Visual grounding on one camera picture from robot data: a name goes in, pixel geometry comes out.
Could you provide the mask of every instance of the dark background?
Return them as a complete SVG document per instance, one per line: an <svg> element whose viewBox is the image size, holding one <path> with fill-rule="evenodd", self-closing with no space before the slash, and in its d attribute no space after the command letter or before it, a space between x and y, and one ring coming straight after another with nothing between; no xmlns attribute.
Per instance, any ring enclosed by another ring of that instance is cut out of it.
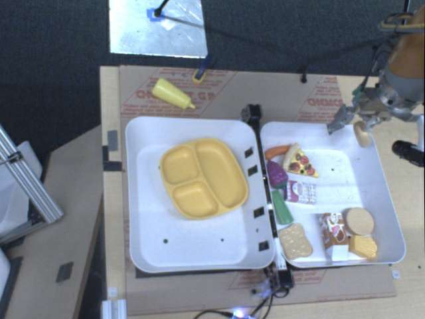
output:
<svg viewBox="0 0 425 319"><path fill-rule="evenodd" d="M365 75L404 0L201 0L214 68ZM425 0L411 0L410 11ZM108 0L0 0L0 124L41 161L100 124L99 67L198 67L110 54Z"/></svg>

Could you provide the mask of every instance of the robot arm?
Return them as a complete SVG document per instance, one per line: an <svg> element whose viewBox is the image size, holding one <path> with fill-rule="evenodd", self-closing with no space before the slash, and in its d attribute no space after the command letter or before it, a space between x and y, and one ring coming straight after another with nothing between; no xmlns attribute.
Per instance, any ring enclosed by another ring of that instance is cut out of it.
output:
<svg viewBox="0 0 425 319"><path fill-rule="evenodd" d="M392 150L401 158L424 166L424 116L412 114L413 109L424 102L424 24L425 5L413 15L392 15L380 24L382 31L400 37L379 73L379 83L374 88L366 88L366 77L353 92L353 106L342 105L327 125L329 134L343 128L357 114L362 120L355 123L355 134L359 144L365 147L371 142L369 132L381 122L392 117L416 122L418 145L397 141Z"/></svg>

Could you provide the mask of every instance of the purple toy vegetable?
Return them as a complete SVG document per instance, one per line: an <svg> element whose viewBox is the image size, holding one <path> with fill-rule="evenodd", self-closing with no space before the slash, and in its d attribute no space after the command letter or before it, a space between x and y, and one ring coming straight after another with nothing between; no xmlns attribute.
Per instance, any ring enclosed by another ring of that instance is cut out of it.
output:
<svg viewBox="0 0 425 319"><path fill-rule="evenodd" d="M267 174L270 185L276 189L285 189L288 175L282 167L274 161L267 161Z"/></svg>

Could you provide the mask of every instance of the round cookie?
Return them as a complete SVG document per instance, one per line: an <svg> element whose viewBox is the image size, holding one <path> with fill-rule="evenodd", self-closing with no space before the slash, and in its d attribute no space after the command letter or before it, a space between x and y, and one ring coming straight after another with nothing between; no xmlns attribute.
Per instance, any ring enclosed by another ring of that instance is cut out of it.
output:
<svg viewBox="0 0 425 319"><path fill-rule="evenodd" d="M358 235L371 234L375 226L372 215L363 208L351 208L348 210L345 224L350 231Z"/></svg>

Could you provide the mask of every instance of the carrot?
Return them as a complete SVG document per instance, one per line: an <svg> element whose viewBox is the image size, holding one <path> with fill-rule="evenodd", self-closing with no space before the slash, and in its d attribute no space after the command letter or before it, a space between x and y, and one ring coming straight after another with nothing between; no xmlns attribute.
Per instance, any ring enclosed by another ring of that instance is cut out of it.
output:
<svg viewBox="0 0 425 319"><path fill-rule="evenodd" d="M273 157L286 154L290 147L291 146L275 146L273 148L267 149L264 152L264 157L266 160L271 160Z"/></svg>

